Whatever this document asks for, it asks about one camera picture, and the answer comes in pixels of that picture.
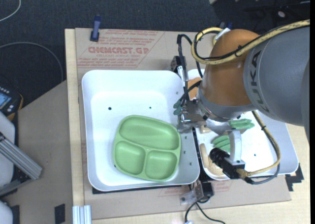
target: black device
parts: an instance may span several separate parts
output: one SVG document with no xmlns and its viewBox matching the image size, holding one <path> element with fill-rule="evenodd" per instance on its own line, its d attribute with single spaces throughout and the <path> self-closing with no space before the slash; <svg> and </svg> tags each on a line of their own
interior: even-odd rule
<svg viewBox="0 0 315 224">
<path fill-rule="evenodd" d="M 23 97 L 13 88 L 0 82 L 0 111 L 13 120 L 15 113 L 22 108 Z"/>
</svg>

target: black cable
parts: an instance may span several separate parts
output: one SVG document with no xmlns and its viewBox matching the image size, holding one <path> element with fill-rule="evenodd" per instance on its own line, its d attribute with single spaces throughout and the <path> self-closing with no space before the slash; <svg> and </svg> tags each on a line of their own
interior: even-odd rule
<svg viewBox="0 0 315 224">
<path fill-rule="evenodd" d="M 199 87 L 200 86 L 200 83 L 201 83 L 201 80 L 197 81 L 196 83 L 193 83 L 188 89 L 187 89 L 187 93 L 189 93 L 191 90 L 193 90 L 194 88 L 196 87 Z M 180 97 L 180 101 L 183 101 L 185 97 L 185 94 L 182 95 L 182 97 Z"/>
<path fill-rule="evenodd" d="M 277 166 L 277 171 L 275 172 L 275 174 L 273 174 L 272 176 L 270 176 L 269 178 L 265 179 L 265 180 L 261 180 L 261 181 L 254 181 L 253 179 L 249 178 L 249 177 L 246 177 L 244 180 L 251 184 L 251 185 L 260 185 L 260 184 L 263 184 L 263 183 L 266 183 L 274 178 L 277 177 L 277 175 L 279 174 L 279 171 L 280 171 L 280 164 L 278 164 Z"/>
<path fill-rule="evenodd" d="M 185 38 L 188 43 L 191 45 L 192 44 L 192 41 L 191 39 L 185 35 L 185 34 L 178 34 L 177 35 L 177 44 L 178 44 L 178 54 L 179 54 L 179 58 L 180 58 L 180 61 L 182 63 L 182 67 L 183 67 L 183 71 L 184 71 L 184 76 L 187 75 L 187 69 L 186 69 L 186 62 L 185 62 L 185 58 L 183 56 L 183 52 L 182 52 L 182 38 Z M 181 101 L 181 106 L 184 105 L 185 101 L 189 99 L 189 95 L 188 95 L 188 81 L 185 80 L 185 86 L 184 86 L 184 97 Z"/>
<path fill-rule="evenodd" d="M 199 210 L 201 211 L 201 213 L 202 213 L 207 219 L 209 219 L 209 220 L 211 220 L 211 221 L 213 221 L 213 222 L 219 222 L 219 223 L 225 224 L 225 222 L 223 222 L 223 221 L 216 220 L 216 219 L 212 219 L 212 218 L 210 218 L 208 215 L 206 215 L 206 213 L 205 213 L 205 212 L 202 210 L 202 208 L 199 206 L 198 200 L 197 200 L 196 202 L 194 202 L 194 203 L 186 210 L 186 213 L 185 213 L 185 222 L 188 221 L 188 213 L 189 213 L 189 211 L 191 210 L 191 208 L 192 208 L 194 205 L 196 205 L 196 206 L 199 208 Z"/>
<path fill-rule="evenodd" d="M 198 200 L 198 203 L 206 203 L 210 200 L 210 197 L 209 196 L 205 196 L 203 198 L 201 198 L 200 200 Z"/>
<path fill-rule="evenodd" d="M 196 61 L 196 65 L 197 65 L 197 69 L 198 69 L 198 72 L 199 72 L 200 78 L 202 79 L 203 74 L 202 74 L 202 72 L 201 72 L 200 63 L 199 63 L 198 61 Z"/>
<path fill-rule="evenodd" d="M 12 45 L 34 45 L 34 46 L 38 46 L 44 50 L 46 50 L 47 52 L 49 52 L 57 61 L 59 68 L 60 68 L 60 74 L 61 74 L 61 82 L 63 81 L 63 67 L 59 61 L 59 59 L 57 58 L 57 56 L 48 48 L 46 48 L 43 45 L 37 44 L 37 43 L 33 43 L 33 42 L 13 42 L 13 43 L 9 43 L 9 44 L 5 44 L 5 45 L 1 45 L 0 49 L 4 48 L 4 47 L 8 47 L 8 46 L 12 46 Z"/>
</svg>

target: dark gray carpet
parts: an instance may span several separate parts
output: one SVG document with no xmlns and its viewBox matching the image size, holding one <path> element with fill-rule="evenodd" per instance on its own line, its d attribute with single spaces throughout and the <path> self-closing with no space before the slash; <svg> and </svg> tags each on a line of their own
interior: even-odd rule
<svg viewBox="0 0 315 224">
<path fill-rule="evenodd" d="M 275 25 L 310 18 L 310 5 L 293 6 L 287 20 L 275 22 L 272 9 L 246 8 L 306 0 L 22 0 L 20 10 L 0 22 L 0 46 L 18 41 L 38 43 L 54 52 L 65 78 L 64 29 L 89 28 L 96 14 L 101 28 L 198 32 L 230 22 L 232 28 L 258 33 Z M 0 0 L 0 19 L 12 13 L 18 0 Z M 15 45 L 0 49 L 0 81 L 9 82 L 25 98 L 25 105 L 61 81 L 56 60 L 44 49 Z"/>
</svg>

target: wire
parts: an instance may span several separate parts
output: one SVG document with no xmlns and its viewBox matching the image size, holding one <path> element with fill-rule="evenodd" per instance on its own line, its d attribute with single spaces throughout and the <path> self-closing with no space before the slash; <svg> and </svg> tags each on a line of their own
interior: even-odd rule
<svg viewBox="0 0 315 224">
<path fill-rule="evenodd" d="M 191 39 L 186 35 L 186 34 L 179 34 L 178 36 L 177 36 L 177 43 L 181 46 L 181 44 L 182 44 L 182 41 L 181 41 L 181 38 L 182 37 L 184 37 L 187 41 L 188 41 L 188 43 L 190 44 L 190 46 L 192 45 L 192 41 L 191 41 Z M 198 69 L 198 73 L 199 73 L 199 75 L 200 75 L 200 77 L 202 78 L 202 72 L 201 72 L 201 69 L 200 69 L 200 64 L 199 64 L 199 62 L 198 61 L 196 61 L 196 65 L 197 65 L 197 69 Z"/>
<path fill-rule="evenodd" d="M 179 54 L 179 58 L 180 61 L 182 63 L 183 66 L 183 71 L 184 71 L 184 77 L 187 76 L 187 69 L 186 69 L 186 62 L 185 62 L 185 58 L 183 56 L 183 52 L 182 52 L 182 38 L 185 38 L 188 43 L 191 45 L 192 41 L 191 39 L 185 35 L 185 34 L 178 34 L 177 35 L 177 44 L 178 44 L 178 54 Z M 185 86 L 184 86 L 184 95 L 181 97 L 182 101 L 181 101 L 181 106 L 184 105 L 185 101 L 187 99 L 189 99 L 189 95 L 188 95 L 188 80 L 185 80 Z"/>
<path fill-rule="evenodd" d="M 57 58 L 57 56 L 51 50 L 49 50 L 48 48 L 46 48 L 43 45 L 40 45 L 40 44 L 37 44 L 37 43 L 32 43 L 32 42 L 13 42 L 13 43 L 1 45 L 0 49 L 8 47 L 8 46 L 12 46 L 12 45 L 34 45 L 34 46 L 38 46 L 38 47 L 46 50 L 47 52 L 49 52 L 55 58 L 55 60 L 57 61 L 58 65 L 59 65 L 60 74 L 61 74 L 61 82 L 63 81 L 63 67 L 62 67 L 59 59 Z"/>
<path fill-rule="evenodd" d="M 254 180 L 252 180 L 251 178 L 246 177 L 246 178 L 245 178 L 245 181 L 246 181 L 247 183 L 249 183 L 249 184 L 252 184 L 252 185 L 260 185 L 260 184 L 266 183 L 266 182 L 268 182 L 268 181 L 270 181 L 270 180 L 276 178 L 277 175 L 279 174 L 279 171 L 280 171 L 280 164 L 278 164 L 278 166 L 277 166 L 277 171 L 275 172 L 275 174 L 273 174 L 272 176 L 270 176 L 270 177 L 267 178 L 267 179 L 264 179 L 264 180 L 261 180 L 261 181 L 254 181 Z"/>
<path fill-rule="evenodd" d="M 189 211 L 191 210 L 191 208 L 192 208 L 194 205 L 196 205 L 196 206 L 199 208 L 199 210 L 201 211 L 201 213 L 202 213 L 207 219 L 209 219 L 209 220 L 211 220 L 211 221 L 213 221 L 213 222 L 219 222 L 219 223 L 225 224 L 225 222 L 223 222 L 223 221 L 212 219 L 212 218 L 210 218 L 208 215 L 206 215 L 206 213 L 205 213 L 205 212 L 202 210 L 202 208 L 199 206 L 198 200 L 197 200 L 196 202 L 194 202 L 192 205 L 190 205 L 190 207 L 186 210 L 186 213 L 185 213 L 185 222 L 188 221 L 188 213 L 189 213 Z"/>
<path fill-rule="evenodd" d="M 196 50 L 198 41 L 203 37 L 203 35 L 211 33 L 211 32 L 212 33 L 217 32 L 218 29 L 220 29 L 220 28 L 215 28 L 215 27 L 214 28 L 208 28 L 208 29 L 205 29 L 205 30 L 199 32 L 196 35 L 194 42 L 191 45 L 191 54 L 198 62 L 200 62 L 202 64 L 222 64 L 222 63 L 231 61 L 237 57 L 242 56 L 245 52 L 249 51 L 253 47 L 263 43 L 264 41 L 266 41 L 266 40 L 268 40 L 268 39 L 270 39 L 270 38 L 272 38 L 278 34 L 281 34 L 283 32 L 289 31 L 289 30 L 309 26 L 310 23 L 311 23 L 311 20 L 308 19 L 308 20 L 304 20 L 304 21 L 295 22 L 295 23 L 292 23 L 289 25 L 280 26 L 280 27 L 274 28 L 274 29 L 266 32 L 265 34 L 263 34 L 261 36 L 258 36 L 257 38 L 248 42 L 244 46 L 239 46 L 239 48 L 235 51 L 232 51 L 230 53 L 227 53 L 225 55 L 218 56 L 218 57 L 202 58 L 197 54 L 197 50 Z"/>
<path fill-rule="evenodd" d="M 18 10 L 19 10 L 20 7 L 21 7 L 21 2 L 22 2 L 22 1 L 19 0 L 19 6 L 17 7 L 17 9 L 16 9 L 14 12 L 12 12 L 10 15 L 8 15 L 7 17 L 0 19 L 0 22 L 1 22 L 1 21 L 4 21 L 4 20 L 6 20 L 6 19 L 8 19 L 8 18 L 10 18 L 10 17 L 12 17 L 16 12 L 18 12 Z"/>
<path fill-rule="evenodd" d="M 268 170 L 271 170 L 272 168 L 278 166 L 277 168 L 277 171 L 276 173 L 272 176 L 272 178 L 276 177 L 276 175 L 278 174 L 279 172 L 279 169 L 280 169 L 280 160 L 281 160 L 281 152 L 280 152 L 280 148 L 276 142 L 276 140 L 273 138 L 272 134 L 270 133 L 270 131 L 268 130 L 268 128 L 266 127 L 266 125 L 263 123 L 262 119 L 260 118 L 260 116 L 258 115 L 258 113 L 256 111 L 252 111 L 255 119 L 257 120 L 258 124 L 260 125 L 261 127 L 261 130 L 264 131 L 264 133 L 266 134 L 267 138 L 269 139 L 269 141 L 271 142 L 272 146 L 274 147 L 275 149 L 275 152 L 276 152 L 276 155 L 277 155 L 277 160 L 274 162 L 273 165 L 270 165 L 266 168 L 263 168 L 263 169 L 259 169 L 259 170 L 256 170 L 256 171 L 246 171 L 245 169 L 236 169 L 236 172 L 238 174 L 240 174 L 240 177 L 245 179 L 248 183 L 251 182 L 251 180 L 248 178 L 248 177 L 251 177 L 252 175 L 255 175 L 255 174 L 258 174 L 258 173 L 262 173 L 262 172 L 265 172 L 265 171 L 268 171 Z"/>
<path fill-rule="evenodd" d="M 194 88 L 199 87 L 200 83 L 201 83 L 201 80 L 199 80 L 199 81 L 193 83 L 193 84 L 187 89 L 187 94 L 188 94 L 191 90 L 193 90 Z M 180 101 L 183 101 L 183 99 L 185 98 L 185 96 L 186 96 L 186 94 L 183 94 L 182 97 L 179 98 L 179 100 L 180 100 Z"/>
<path fill-rule="evenodd" d="M 204 196 L 200 200 L 198 200 L 198 203 L 206 203 L 210 200 L 210 196 Z"/>
</svg>

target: white container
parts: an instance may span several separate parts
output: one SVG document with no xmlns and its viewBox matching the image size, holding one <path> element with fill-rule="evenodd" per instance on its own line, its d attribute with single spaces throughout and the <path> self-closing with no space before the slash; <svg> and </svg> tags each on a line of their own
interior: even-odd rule
<svg viewBox="0 0 315 224">
<path fill-rule="evenodd" d="M 2 201 L 0 201 L 0 224 L 13 224 L 12 210 Z"/>
<path fill-rule="evenodd" d="M 177 170 L 167 181 L 155 182 L 123 174 L 113 161 L 113 143 L 120 121 L 142 115 L 176 126 L 174 103 L 184 93 L 182 81 L 167 70 L 91 70 L 82 78 L 87 137 L 88 178 L 99 191 L 191 184 L 199 176 L 192 133 L 182 134 Z"/>
</svg>

